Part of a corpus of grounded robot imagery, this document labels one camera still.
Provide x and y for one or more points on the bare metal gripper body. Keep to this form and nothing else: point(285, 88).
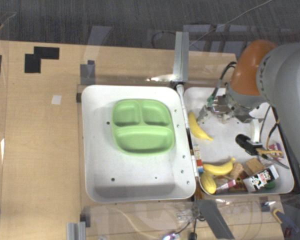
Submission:
point(221, 105)

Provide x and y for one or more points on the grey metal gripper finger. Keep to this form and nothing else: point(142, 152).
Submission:
point(203, 113)
point(225, 119)

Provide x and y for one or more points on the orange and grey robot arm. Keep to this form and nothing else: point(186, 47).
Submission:
point(282, 84)

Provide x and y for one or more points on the yellow banana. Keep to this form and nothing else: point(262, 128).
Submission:
point(218, 168)
point(196, 127)

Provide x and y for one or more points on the white plastic tray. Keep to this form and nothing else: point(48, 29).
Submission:
point(225, 144)
point(140, 179)

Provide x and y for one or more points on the white and red carton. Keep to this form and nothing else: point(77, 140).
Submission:
point(197, 159)

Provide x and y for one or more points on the tan ice cream cone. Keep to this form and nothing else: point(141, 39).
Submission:
point(237, 170)

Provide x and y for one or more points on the brown biscuit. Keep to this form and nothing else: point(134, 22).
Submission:
point(254, 165)

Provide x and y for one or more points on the purple and white carton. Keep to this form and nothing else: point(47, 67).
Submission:
point(275, 147)

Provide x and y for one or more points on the green divided plate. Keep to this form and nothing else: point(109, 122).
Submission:
point(143, 139)

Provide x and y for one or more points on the slice of pizza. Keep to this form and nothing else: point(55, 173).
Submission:
point(238, 184)

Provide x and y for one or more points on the yellow corn cob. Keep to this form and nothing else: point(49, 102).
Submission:
point(208, 183)

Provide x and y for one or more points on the pink and white packet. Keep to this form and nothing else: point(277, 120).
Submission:
point(226, 186)

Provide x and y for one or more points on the cow print milk carton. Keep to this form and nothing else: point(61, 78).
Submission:
point(261, 179)

